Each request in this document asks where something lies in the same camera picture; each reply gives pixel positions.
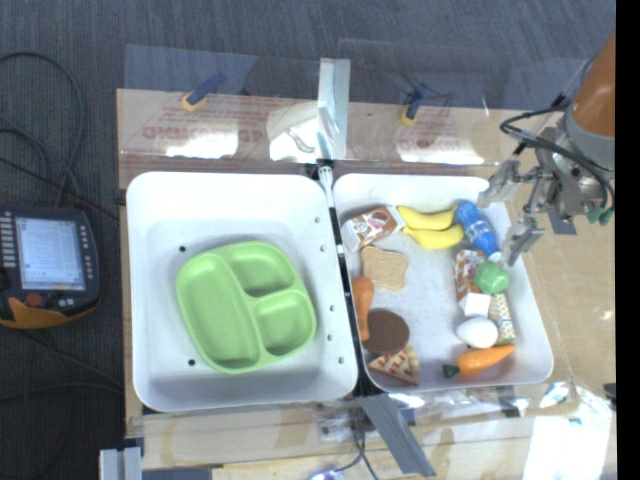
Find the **chocolate cookie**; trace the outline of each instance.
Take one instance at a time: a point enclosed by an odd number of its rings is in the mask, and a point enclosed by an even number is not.
[[[378,356],[400,352],[409,342],[409,326],[400,315],[386,309],[369,312],[369,339],[364,347]]]

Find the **white egg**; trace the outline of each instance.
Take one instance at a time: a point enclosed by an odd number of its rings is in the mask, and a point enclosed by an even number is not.
[[[456,334],[474,348],[489,348],[498,341],[498,327],[483,316],[465,320],[456,329]]]

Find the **transparent plastic sheet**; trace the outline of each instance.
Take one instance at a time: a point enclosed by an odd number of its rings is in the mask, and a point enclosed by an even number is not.
[[[511,76],[505,76],[504,67],[501,68],[501,71],[495,71],[493,68],[486,69],[491,67],[489,59],[485,59],[483,63],[481,62],[482,56],[474,57],[474,54],[468,50],[458,51],[458,57],[449,56],[448,64],[436,62],[433,65],[435,67],[431,66],[431,69],[429,66],[412,67],[411,61],[419,58],[416,55],[418,52],[412,52],[404,44],[384,45],[387,50],[386,54],[380,55],[379,46],[374,44],[372,49],[371,44],[362,41],[344,41],[341,44],[340,57],[350,59],[351,64],[350,103],[347,120],[347,147],[344,158],[336,158],[338,160],[335,166],[336,174],[340,175],[341,172],[348,173],[353,170],[376,172],[382,168],[388,172],[401,174],[462,173],[484,178],[491,176],[496,167],[505,158],[508,158],[516,146],[513,139],[499,131],[499,125],[505,118],[520,113],[520,110],[502,108],[500,94],[505,94],[505,91],[509,90],[517,91],[518,84],[516,82],[519,79],[519,72],[529,67],[507,70]],[[280,172],[292,167],[294,171],[302,172],[300,164],[313,163],[318,158],[317,151],[320,150],[320,144],[319,142],[314,143],[314,141],[318,140],[319,130],[323,126],[326,127],[325,129],[332,129],[332,127],[340,129],[335,120],[333,123],[329,122],[327,126],[326,114],[325,122],[319,121],[318,109],[322,108],[322,104],[319,104],[315,99],[318,97],[321,79],[320,62],[256,59],[251,56],[171,51],[171,49],[149,50],[146,47],[131,47],[127,55],[127,88],[119,95],[119,109],[124,112],[121,114],[119,122],[121,127],[123,123],[125,125],[124,129],[120,129],[120,138],[121,140],[125,139],[125,144],[121,143],[120,149],[121,168],[124,167],[125,173],[123,177],[125,187],[127,176],[133,177],[141,170],[162,168],[224,171],[257,167],[264,169],[265,172]],[[154,57],[160,57],[159,64],[149,63],[149,59]],[[194,66],[198,66],[198,62],[194,62],[194,58],[201,59],[200,65],[204,66],[204,69],[197,71],[194,68]],[[476,58],[476,60],[471,62],[469,60],[471,58]],[[390,66],[389,59],[404,60],[400,64]],[[269,68],[267,70],[269,74],[265,75],[263,79],[247,75],[259,64],[259,61],[266,62],[271,67],[280,66],[281,69],[270,71],[271,68]],[[176,63],[178,66],[189,66],[189,70],[194,71],[193,76],[189,79],[184,77],[182,70],[176,69]],[[551,76],[557,82],[556,85],[560,85],[557,87],[557,92],[562,92],[567,88],[571,89],[571,85],[564,82],[562,85],[560,82],[572,79],[572,76],[575,78],[576,70],[579,71],[584,62],[578,60],[559,61],[552,64],[553,69],[549,71],[547,71],[549,66],[533,66],[531,69],[539,69],[540,72],[547,73],[545,76]],[[181,148],[178,154],[169,154],[170,150],[165,146],[172,141],[182,144],[185,135],[180,136],[179,134],[183,132],[179,131],[167,133],[167,128],[180,128],[180,126],[173,126],[175,123],[167,126],[166,120],[175,121],[175,116],[181,112],[181,100],[187,91],[197,86],[199,81],[206,79],[212,72],[217,72],[216,70],[219,70],[221,66],[233,66],[233,69],[241,73],[238,76],[232,75],[228,78],[228,80],[238,80],[238,82],[228,86],[221,85],[216,94],[207,96],[205,105],[201,107],[202,112],[198,114],[206,117],[203,117],[204,120],[199,121],[197,126],[207,128],[212,126],[214,121],[225,122],[226,118],[221,117],[221,114],[216,114],[223,109],[225,115],[231,116],[230,121],[233,125],[237,126],[238,119],[244,119],[244,117],[240,117],[244,110],[239,109],[244,108],[242,105],[246,103],[250,103],[252,109],[258,107],[262,110],[257,119],[245,122],[260,124],[254,128],[251,128],[252,125],[247,125],[243,130],[246,129],[249,135],[241,135],[240,130],[233,127],[231,130],[226,128],[224,133],[216,132],[217,137],[224,137],[220,143],[225,144],[224,148],[228,147],[228,149],[216,149],[219,146],[216,142],[218,145],[215,147],[200,150],[198,142],[201,141],[195,141],[193,145],[195,150]],[[286,74],[287,76],[283,78],[293,81],[278,87],[280,82],[277,80],[280,79],[275,77],[274,80],[276,72]],[[421,78],[425,72],[429,76]],[[289,78],[292,73],[298,73],[298,75]],[[420,107],[418,122],[407,126],[401,122],[401,116],[406,108],[407,97],[416,87],[416,82],[411,78],[416,73],[420,75],[416,78],[418,83],[420,80],[426,79],[430,86],[433,84],[435,87],[439,81],[441,84],[434,91],[435,97],[432,100],[426,99],[425,102],[428,103]],[[245,83],[254,78],[262,80],[264,83]],[[515,82],[512,84],[503,83],[502,88],[497,90],[495,89],[496,79],[502,79],[503,82],[504,80],[510,82],[515,80]],[[303,80],[304,83],[298,85],[296,80]],[[448,83],[445,83],[451,80],[457,80],[458,85],[455,91]],[[521,110],[524,110],[525,107],[530,109],[544,106],[540,105],[541,103],[548,104],[548,100],[553,99],[556,95],[555,86],[550,85],[550,87],[553,87],[553,90],[550,90],[551,92],[548,94],[530,95],[529,99],[523,100]],[[456,96],[452,101],[447,101],[447,98],[451,99],[454,94],[461,95],[461,98]],[[143,114],[145,118],[151,116],[151,119],[140,126]],[[544,126],[553,124],[556,117],[553,114],[545,115],[539,119],[531,120],[528,125],[530,129],[538,131]],[[127,124],[136,119],[138,119],[136,126]],[[155,133],[156,135],[145,137],[147,141],[151,140],[151,144],[140,141],[143,147],[141,150],[136,150],[133,143],[127,142],[126,139],[131,139],[135,133],[140,135],[144,126],[155,127],[155,130],[147,129],[147,133]],[[160,128],[164,128],[164,136],[158,135]],[[287,147],[282,149],[274,147],[274,144],[283,142],[288,144]],[[314,145],[313,152],[310,151],[312,144]],[[528,191],[527,187],[521,188],[515,199],[507,205],[512,220],[521,215]],[[585,252],[586,258],[589,257],[588,244],[592,243],[594,239],[598,240],[598,236],[597,229],[582,225],[579,227],[578,237],[574,238],[577,240],[578,248]],[[614,288],[613,239],[611,235],[607,235],[606,242],[607,251],[611,253],[611,260],[605,262],[604,278],[601,279],[600,285],[594,287],[593,291],[589,293],[592,306],[584,309],[584,312],[591,315],[585,320],[592,324],[596,323],[595,326],[592,326],[598,329],[595,332],[602,332],[610,336],[615,307],[612,295]],[[513,430],[514,421],[519,422],[516,431],[517,437],[528,442],[535,435],[534,423],[537,416],[567,421],[576,405],[578,407],[584,405],[585,393],[589,393],[589,404],[593,405],[594,400],[598,400],[601,405],[604,403],[606,406],[606,394],[602,391],[602,384],[603,382],[615,382],[615,378],[606,376],[610,375],[612,370],[615,371],[615,357],[607,355],[605,357],[606,364],[594,364],[593,367],[588,364],[585,366],[585,363],[579,360],[576,361],[577,354],[583,353],[588,347],[575,346],[575,341],[581,338],[572,335],[571,324],[567,323],[571,319],[567,319],[562,316],[562,313],[559,313],[562,308],[558,308],[556,302],[558,294],[560,300],[567,300],[566,293],[563,293],[562,286],[558,286],[560,283],[552,283],[550,286],[549,279],[544,276],[545,268],[550,268],[550,265],[566,260],[563,257],[566,252],[562,251],[550,251],[544,246],[538,251],[538,247],[536,247],[531,253],[525,254],[523,258],[532,285],[538,294],[537,302],[554,351],[555,363],[552,375],[541,384],[516,386],[511,392],[505,387],[444,390],[434,393],[411,393],[409,401],[402,400],[402,394],[400,394],[399,403],[401,405],[420,404],[416,408],[404,408],[403,412],[407,414],[411,412],[413,424],[421,429],[420,435],[427,436],[423,437],[423,444],[427,447],[429,457],[433,455],[439,457],[439,450],[448,450],[449,445],[453,443],[460,444],[461,448],[469,443],[478,443],[482,447],[495,441],[496,435],[506,439],[510,435],[509,432]],[[565,288],[584,290],[584,283],[578,281],[569,279],[569,288],[566,286]],[[569,309],[571,309],[572,315],[578,314],[578,308]],[[587,324],[585,324],[585,331],[593,332]],[[591,354],[597,354],[597,351],[591,350]],[[580,396],[575,394],[576,383]],[[353,450],[350,441],[352,436],[348,431],[353,422],[352,401],[337,400],[335,405],[336,407],[332,409],[335,414],[327,413],[326,407],[314,404],[240,408],[237,411],[197,411],[196,413],[171,415],[129,413],[132,416],[128,419],[128,433],[132,436],[144,436],[147,443],[161,444],[161,456],[154,455],[154,453],[147,456],[149,467],[210,464],[226,461],[246,462],[284,459],[293,456],[322,456],[332,453],[348,454]],[[255,414],[268,415],[267,423],[258,423],[258,420],[254,419],[254,411]],[[271,436],[269,440],[265,441],[265,446],[259,453],[240,446],[233,452],[228,447],[222,447],[212,454],[209,446],[193,446],[194,441],[209,436],[211,433],[211,435],[219,433],[221,425],[223,425],[221,422],[226,422],[225,425],[229,425],[231,421],[237,421],[235,416],[238,413],[249,415],[251,422],[247,423],[242,430],[238,430],[233,438],[234,442],[238,443],[242,441],[243,436],[247,437],[256,432],[256,425],[262,427],[257,432],[262,431],[265,436]],[[613,420],[612,424],[615,425],[615,413],[613,418],[610,416],[609,418]],[[585,429],[586,435],[586,429],[591,428],[594,421],[589,418],[584,421],[586,423],[581,428]],[[594,423],[598,427],[598,432],[602,429],[602,421],[598,420]],[[323,428],[328,428],[329,432],[325,434]],[[571,428],[571,432],[573,432],[577,427]],[[445,435],[447,429],[454,429],[454,433],[448,438]],[[305,436],[304,440],[296,442],[297,431]],[[375,431],[371,434],[369,444],[373,450],[384,448],[384,443],[379,437],[376,437]],[[609,446],[609,455],[605,466],[611,468],[611,441],[608,445],[605,443],[603,446]]]

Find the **green plate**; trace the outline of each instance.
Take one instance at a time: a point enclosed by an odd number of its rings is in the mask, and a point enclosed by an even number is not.
[[[300,351],[316,332],[307,289],[291,260],[262,241],[189,259],[176,278],[191,339],[209,365],[243,373]]]

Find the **blue plastic bottle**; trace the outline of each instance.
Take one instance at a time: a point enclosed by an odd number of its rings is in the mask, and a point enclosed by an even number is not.
[[[487,259],[494,262],[500,260],[502,253],[496,243],[496,235],[475,204],[471,201],[459,203],[455,211],[455,219],[462,224],[473,246],[484,252]]]

